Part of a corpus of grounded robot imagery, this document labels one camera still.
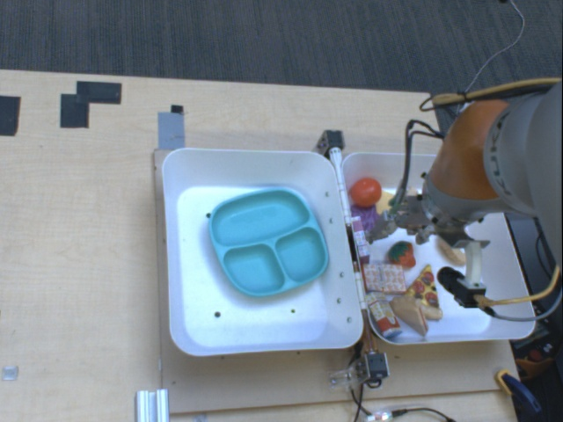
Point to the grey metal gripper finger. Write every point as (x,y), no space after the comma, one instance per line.
(382,231)
(423,236)

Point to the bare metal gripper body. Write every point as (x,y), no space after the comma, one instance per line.
(418,218)

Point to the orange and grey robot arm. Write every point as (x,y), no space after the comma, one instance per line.
(506,156)

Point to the purple grapes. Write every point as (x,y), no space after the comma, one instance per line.
(366,216)

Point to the small purple and white carton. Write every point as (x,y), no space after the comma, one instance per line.
(360,240)

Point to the red strawberry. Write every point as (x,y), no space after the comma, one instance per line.
(402,255)

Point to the yellow toy food piece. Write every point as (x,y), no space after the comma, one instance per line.
(385,200)

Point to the beige bread roll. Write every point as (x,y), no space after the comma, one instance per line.
(453,254)

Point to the red tomato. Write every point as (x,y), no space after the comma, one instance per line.
(365,191)

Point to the red and white flat packet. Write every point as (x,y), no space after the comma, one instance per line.
(385,278)

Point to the pizza slice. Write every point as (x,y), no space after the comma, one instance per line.
(424,286)

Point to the beige sandwich wedge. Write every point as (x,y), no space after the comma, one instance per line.
(413,315)

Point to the red and white can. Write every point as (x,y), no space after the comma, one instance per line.
(385,317)

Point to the white plastic tray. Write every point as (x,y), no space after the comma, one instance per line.
(198,323)
(492,319)

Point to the blue divided plate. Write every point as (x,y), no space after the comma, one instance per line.
(264,218)

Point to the pale wood board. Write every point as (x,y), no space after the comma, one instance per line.
(264,380)

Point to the black cylinder on white bracket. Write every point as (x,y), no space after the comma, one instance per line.
(462,286)

